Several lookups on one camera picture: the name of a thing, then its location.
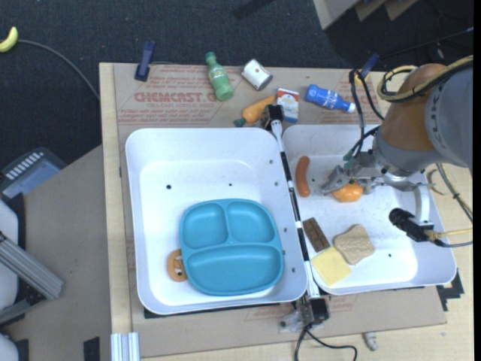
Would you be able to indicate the brown chocolate bar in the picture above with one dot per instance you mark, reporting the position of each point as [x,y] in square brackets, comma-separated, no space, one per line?
[316,234]

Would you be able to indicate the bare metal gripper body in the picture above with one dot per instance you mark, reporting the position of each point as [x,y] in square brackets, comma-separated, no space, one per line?
[362,165]

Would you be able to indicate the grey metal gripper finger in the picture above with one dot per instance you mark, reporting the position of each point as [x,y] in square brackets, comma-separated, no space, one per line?
[369,187]
[334,179]

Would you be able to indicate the brown cardboard board red print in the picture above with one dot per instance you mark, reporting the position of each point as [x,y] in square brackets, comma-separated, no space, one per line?
[169,100]

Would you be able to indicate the green bottle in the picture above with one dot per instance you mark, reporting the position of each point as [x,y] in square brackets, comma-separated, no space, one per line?
[219,77]

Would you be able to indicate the thin black and white rod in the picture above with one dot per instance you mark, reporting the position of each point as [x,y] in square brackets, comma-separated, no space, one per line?
[292,194]

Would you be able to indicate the orange toy pepper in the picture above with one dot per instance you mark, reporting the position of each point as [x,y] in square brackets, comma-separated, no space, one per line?
[347,194]

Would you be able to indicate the orange-red sausage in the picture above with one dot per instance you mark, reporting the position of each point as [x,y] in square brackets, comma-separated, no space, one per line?
[303,175]

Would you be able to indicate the white plastic tray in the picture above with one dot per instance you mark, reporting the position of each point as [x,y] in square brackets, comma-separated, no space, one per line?
[195,171]
[376,216]

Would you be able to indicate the white can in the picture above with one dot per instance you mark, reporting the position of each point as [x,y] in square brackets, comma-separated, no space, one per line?
[256,73]

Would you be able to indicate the blue divided plate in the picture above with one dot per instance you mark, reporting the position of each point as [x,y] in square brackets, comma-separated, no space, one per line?
[231,254]

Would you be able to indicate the black cylinder on white bracket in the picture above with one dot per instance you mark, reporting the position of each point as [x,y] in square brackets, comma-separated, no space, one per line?
[407,222]

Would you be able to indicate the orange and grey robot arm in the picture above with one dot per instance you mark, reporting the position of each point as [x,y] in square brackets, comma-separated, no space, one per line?
[413,126]

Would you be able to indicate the beige bread slice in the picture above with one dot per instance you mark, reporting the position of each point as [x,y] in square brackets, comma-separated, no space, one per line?
[354,244]

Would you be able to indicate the blue bottle white cap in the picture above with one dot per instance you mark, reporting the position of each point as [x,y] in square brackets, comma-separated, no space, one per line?
[325,97]

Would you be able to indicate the orange pretzel biscuit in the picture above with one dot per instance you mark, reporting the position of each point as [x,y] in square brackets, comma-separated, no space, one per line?
[173,273]

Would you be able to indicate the orange carrot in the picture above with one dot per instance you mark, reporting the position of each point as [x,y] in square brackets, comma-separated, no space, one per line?
[257,109]

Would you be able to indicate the yellow banana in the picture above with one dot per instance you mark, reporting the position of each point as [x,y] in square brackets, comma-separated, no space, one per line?
[10,40]

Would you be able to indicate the yellow cheese slice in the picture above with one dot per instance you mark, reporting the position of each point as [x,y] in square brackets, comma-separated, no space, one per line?
[330,267]

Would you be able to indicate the white and orange carton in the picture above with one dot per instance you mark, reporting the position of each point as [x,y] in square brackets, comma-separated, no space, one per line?
[288,104]

